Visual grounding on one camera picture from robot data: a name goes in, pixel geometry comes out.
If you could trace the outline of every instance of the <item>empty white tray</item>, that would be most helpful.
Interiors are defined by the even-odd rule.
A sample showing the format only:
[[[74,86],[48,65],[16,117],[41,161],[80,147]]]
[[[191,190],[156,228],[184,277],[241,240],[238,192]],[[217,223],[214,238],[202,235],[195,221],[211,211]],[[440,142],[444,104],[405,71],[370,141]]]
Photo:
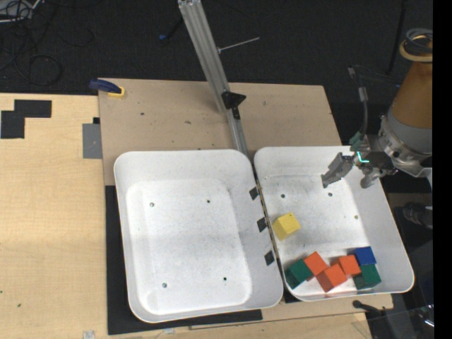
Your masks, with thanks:
[[[161,322],[277,304],[283,281],[254,173],[236,150],[128,152],[115,162],[129,304]]]
[[[370,246],[381,283],[357,290],[352,278],[325,293],[315,279],[287,289],[297,299],[314,301],[369,293],[407,292],[414,274],[385,193],[377,179],[367,189],[354,167],[339,182],[322,185],[321,174],[335,156],[352,155],[349,146],[262,148],[254,164],[270,221],[292,211],[302,228],[280,241],[276,250],[285,269],[317,251],[327,264],[353,249]]]

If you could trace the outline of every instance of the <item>yellow block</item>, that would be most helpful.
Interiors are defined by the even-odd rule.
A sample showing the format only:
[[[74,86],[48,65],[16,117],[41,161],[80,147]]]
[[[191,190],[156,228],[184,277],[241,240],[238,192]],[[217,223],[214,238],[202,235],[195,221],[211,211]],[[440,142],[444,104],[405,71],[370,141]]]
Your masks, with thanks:
[[[291,212],[277,218],[272,226],[279,240],[284,240],[287,236],[302,228],[297,218]]]

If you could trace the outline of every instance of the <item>cube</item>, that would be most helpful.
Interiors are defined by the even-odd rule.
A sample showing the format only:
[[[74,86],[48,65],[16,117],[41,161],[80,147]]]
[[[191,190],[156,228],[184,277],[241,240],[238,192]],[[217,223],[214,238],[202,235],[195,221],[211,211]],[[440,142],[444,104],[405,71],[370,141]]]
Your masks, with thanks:
[[[277,218],[273,222],[272,228],[278,239],[284,240],[286,237],[298,231],[301,225],[294,214],[289,212]]]
[[[358,247],[354,251],[359,266],[372,265],[376,263],[374,252],[370,246]]]
[[[347,276],[345,276],[338,263],[326,268],[316,277],[324,292],[328,292],[334,287],[347,281]]]
[[[381,283],[380,274],[374,264],[363,265],[359,268],[361,269],[361,273],[353,278],[358,290],[370,289]]]
[[[294,289],[307,278],[312,276],[312,271],[309,270],[303,260],[298,260],[284,271],[287,284]]]
[[[315,276],[328,267],[328,264],[322,259],[317,251],[306,257],[304,262]]]
[[[355,255],[341,256],[334,260],[333,265],[335,263],[339,264],[340,268],[342,268],[342,271],[346,275],[353,277],[361,273],[361,269],[359,268]]]

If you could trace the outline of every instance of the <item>orange cube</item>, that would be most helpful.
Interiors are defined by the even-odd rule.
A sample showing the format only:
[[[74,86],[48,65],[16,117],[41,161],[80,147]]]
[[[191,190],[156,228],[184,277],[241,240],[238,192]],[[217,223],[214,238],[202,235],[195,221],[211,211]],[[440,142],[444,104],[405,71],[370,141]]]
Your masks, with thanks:
[[[346,275],[356,276],[361,273],[361,269],[359,268],[355,255],[341,256],[340,258],[334,260],[333,265],[335,263],[340,265],[340,268],[342,268],[342,271]]]
[[[334,287],[347,281],[347,276],[345,276],[338,263],[323,270],[316,277],[324,292],[328,292]]]
[[[306,257],[304,263],[307,265],[309,270],[312,271],[314,276],[317,276],[328,267],[328,264],[322,259],[317,251]]]

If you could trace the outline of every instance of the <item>black clamp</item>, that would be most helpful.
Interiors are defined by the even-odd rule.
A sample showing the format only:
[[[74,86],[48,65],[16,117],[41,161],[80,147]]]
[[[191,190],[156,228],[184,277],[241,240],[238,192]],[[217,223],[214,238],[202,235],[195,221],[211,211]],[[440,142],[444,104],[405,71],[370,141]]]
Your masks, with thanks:
[[[246,95],[233,92],[223,92],[221,94],[221,98],[223,99],[226,109],[232,109],[234,118],[240,119],[239,105],[245,100]]]

